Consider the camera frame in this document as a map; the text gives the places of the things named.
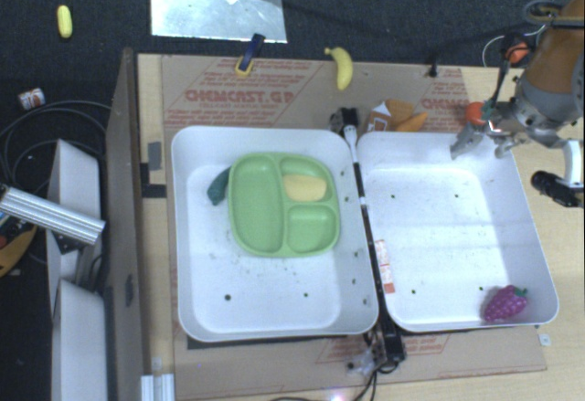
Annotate yellow toy bread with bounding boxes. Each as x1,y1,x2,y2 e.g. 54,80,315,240
282,173,328,203

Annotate white and orange packet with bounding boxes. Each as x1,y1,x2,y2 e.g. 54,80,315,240
374,238,397,296

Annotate orange round toy fruit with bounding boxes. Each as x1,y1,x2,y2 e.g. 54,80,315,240
465,100,489,126

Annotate dark green toy vegetable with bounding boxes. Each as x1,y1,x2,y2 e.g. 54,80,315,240
206,165,233,207

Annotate yellow oblong toy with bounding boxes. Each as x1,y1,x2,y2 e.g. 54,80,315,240
56,5,74,39

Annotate purple grapes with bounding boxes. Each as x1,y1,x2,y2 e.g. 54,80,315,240
483,284,529,324

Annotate white plastic tray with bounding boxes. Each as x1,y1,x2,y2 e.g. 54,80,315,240
356,130,560,333
170,124,380,343

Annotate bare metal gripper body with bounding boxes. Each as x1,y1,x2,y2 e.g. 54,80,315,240
480,100,559,150

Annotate small red and white can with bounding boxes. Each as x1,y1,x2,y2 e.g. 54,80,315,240
17,87,48,111

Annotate black block with thin wires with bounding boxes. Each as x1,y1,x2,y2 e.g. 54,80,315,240
330,106,361,132
378,321,407,364

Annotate brown and white carton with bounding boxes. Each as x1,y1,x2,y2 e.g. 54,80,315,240
364,100,398,134

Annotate black cylinder on white bracket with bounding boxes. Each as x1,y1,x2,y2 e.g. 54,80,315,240
530,138,585,209

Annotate yellow banana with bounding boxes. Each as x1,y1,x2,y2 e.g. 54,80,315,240
324,46,355,91

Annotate green divided plate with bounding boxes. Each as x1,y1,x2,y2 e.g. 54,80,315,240
227,152,342,259

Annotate thin black and white rod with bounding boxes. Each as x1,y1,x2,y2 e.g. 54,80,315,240
345,123,399,348

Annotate brown cardboard board red print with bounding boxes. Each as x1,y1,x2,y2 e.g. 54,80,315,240
159,53,548,392

